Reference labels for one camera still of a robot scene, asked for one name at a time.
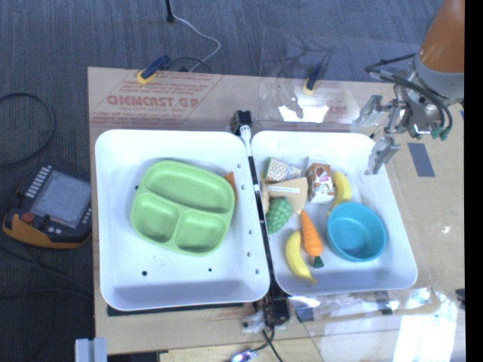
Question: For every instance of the blue bowl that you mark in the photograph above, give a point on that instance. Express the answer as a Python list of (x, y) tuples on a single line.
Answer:
[(354, 232)]

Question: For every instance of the thin black and white rod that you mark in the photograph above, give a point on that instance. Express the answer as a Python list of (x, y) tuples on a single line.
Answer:
[(251, 164)]

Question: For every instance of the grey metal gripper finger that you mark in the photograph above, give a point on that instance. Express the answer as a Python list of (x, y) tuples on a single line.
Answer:
[(382, 155), (368, 113)]

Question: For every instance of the orange pizza slice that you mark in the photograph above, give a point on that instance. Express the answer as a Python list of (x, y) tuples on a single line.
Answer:
[(231, 181)]

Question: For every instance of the patterned triangular sandwich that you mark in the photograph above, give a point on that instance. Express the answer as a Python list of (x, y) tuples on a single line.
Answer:
[(281, 170)]

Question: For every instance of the orange carrot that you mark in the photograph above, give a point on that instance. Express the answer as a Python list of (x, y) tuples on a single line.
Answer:
[(311, 238)]

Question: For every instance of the yellow banana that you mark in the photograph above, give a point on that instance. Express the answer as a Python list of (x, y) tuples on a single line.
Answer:
[(342, 189), (296, 256)]

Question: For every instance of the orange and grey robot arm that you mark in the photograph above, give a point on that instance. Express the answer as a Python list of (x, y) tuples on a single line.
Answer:
[(445, 36)]

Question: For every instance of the white and brown carton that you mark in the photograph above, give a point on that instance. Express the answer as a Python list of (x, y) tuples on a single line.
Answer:
[(320, 183)]

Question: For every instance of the white plastic tray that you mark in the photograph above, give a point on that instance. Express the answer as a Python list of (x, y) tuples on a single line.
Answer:
[(177, 281), (388, 194)]

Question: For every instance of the brown cardboard board red print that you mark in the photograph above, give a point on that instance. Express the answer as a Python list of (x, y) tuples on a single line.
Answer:
[(113, 338)]

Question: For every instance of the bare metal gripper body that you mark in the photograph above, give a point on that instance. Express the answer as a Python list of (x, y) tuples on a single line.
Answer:
[(420, 113)]

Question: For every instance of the green divided plate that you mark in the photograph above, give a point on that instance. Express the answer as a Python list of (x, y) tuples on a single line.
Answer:
[(181, 206)]

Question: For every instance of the beige biscuit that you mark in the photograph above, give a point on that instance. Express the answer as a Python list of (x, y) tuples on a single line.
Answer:
[(265, 201)]

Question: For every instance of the green grapes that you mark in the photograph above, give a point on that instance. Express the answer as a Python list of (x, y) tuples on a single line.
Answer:
[(278, 215)]

